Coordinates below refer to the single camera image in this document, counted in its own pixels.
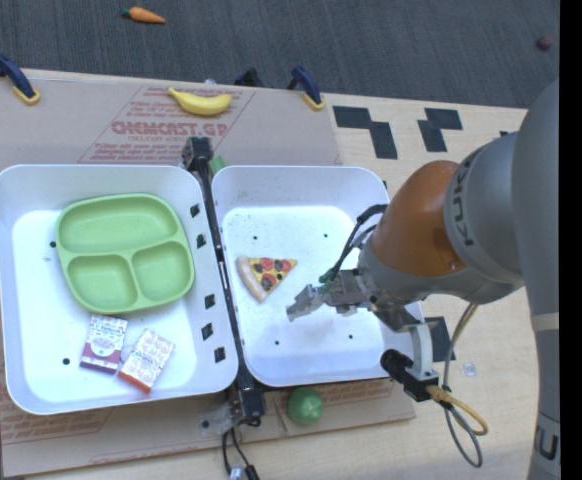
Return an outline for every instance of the toy carrot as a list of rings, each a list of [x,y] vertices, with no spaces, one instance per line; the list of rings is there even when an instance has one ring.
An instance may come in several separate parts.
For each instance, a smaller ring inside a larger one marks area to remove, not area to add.
[[[162,16],[158,16],[157,14],[138,6],[129,9],[122,9],[122,16],[128,16],[132,20],[141,21],[143,23],[166,23],[166,20]]]

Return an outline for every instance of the banana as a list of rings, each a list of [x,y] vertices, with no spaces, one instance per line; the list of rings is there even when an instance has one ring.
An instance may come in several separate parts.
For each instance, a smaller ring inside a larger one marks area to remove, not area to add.
[[[169,87],[167,92],[176,99],[184,110],[201,116],[214,116],[224,112],[233,99],[230,94],[205,97],[190,92],[179,92],[173,87]]]

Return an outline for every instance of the pepperoni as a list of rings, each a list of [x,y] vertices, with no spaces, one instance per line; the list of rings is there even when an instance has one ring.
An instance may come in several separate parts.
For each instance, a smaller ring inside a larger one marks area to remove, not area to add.
[[[271,258],[260,258],[260,265],[264,270],[271,270],[273,268],[273,260]]]
[[[260,281],[262,288],[264,288],[266,291],[269,291],[271,288],[273,288],[275,283],[275,277],[273,277],[271,274],[264,274],[262,276],[262,281]]]
[[[288,272],[291,270],[291,263],[287,260],[275,260],[275,268],[278,272]]]

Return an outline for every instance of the cardboard sheet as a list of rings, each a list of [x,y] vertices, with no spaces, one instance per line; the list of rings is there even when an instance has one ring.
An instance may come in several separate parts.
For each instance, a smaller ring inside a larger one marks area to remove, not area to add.
[[[216,155],[233,165],[338,165],[329,114],[315,112],[301,93],[267,89],[133,80],[24,70],[41,93],[26,106],[0,78],[0,172],[16,164],[178,165],[190,136],[208,136]],[[231,92],[223,114],[184,112],[168,87],[201,95]],[[3,474],[21,476],[220,445],[205,435],[199,414],[223,394],[114,408],[35,416],[10,398],[1,352],[0,434]],[[411,399],[388,379],[321,385],[319,424],[300,427],[286,414],[289,391],[266,394],[267,415],[251,441],[295,436],[415,417]]]

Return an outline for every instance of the table surface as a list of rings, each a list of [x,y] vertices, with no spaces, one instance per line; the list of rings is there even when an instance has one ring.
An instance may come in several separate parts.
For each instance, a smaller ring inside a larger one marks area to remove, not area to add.
[[[27,72],[41,77],[66,76]],[[92,79],[84,74],[71,76]],[[341,163],[375,172],[385,181],[389,196],[426,162],[459,162],[482,144],[516,131],[526,113],[524,109],[430,101],[328,93],[323,97],[326,106],[321,112],[329,114]],[[365,109],[371,118],[366,125],[347,120],[356,113],[364,115]],[[430,296],[422,303],[425,317],[443,316],[450,332],[465,308],[466,302],[450,296]],[[478,438],[484,456],[481,468],[463,459],[447,428],[444,411],[430,401],[415,405],[414,419],[248,442],[242,449],[263,479],[525,478],[537,415],[538,363],[524,288],[479,308],[455,355],[449,377],[453,394],[489,425],[488,434]],[[442,363],[434,366],[442,371]],[[475,458],[470,439],[457,431],[468,455]],[[238,463],[233,447],[229,447],[229,457]],[[226,478],[227,474],[221,450],[213,447],[27,476],[31,480],[103,477],[206,480]]]

